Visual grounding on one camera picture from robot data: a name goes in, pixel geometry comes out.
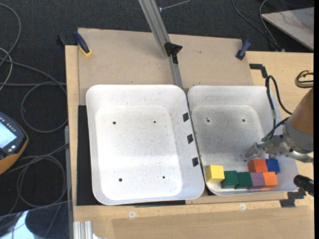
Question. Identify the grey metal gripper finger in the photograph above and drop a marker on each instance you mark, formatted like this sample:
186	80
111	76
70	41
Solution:
253	151

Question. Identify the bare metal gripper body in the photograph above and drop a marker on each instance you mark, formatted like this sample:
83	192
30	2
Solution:
278	145

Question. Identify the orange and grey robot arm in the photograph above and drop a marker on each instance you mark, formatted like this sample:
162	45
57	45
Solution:
302	116

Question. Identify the red cube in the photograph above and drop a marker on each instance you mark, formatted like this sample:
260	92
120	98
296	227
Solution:
258	165

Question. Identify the blue cube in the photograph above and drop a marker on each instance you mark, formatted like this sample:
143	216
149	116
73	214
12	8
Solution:
272	165

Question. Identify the purple cube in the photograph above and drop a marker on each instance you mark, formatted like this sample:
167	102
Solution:
257	179

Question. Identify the green cube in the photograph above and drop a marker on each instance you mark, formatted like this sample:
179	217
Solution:
244	179
231	178

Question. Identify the orange cube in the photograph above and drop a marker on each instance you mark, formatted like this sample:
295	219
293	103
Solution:
270	178

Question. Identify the white plastic tray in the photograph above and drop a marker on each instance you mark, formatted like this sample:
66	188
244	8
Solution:
224	138
139	153

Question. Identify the yellow cube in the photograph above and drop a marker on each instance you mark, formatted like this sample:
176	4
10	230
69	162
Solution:
214	172

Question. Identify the brown cardboard board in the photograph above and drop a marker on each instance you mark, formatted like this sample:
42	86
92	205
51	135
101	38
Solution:
129	61

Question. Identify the black cylinder on white bracket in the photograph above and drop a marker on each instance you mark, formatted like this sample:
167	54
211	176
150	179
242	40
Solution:
303	182

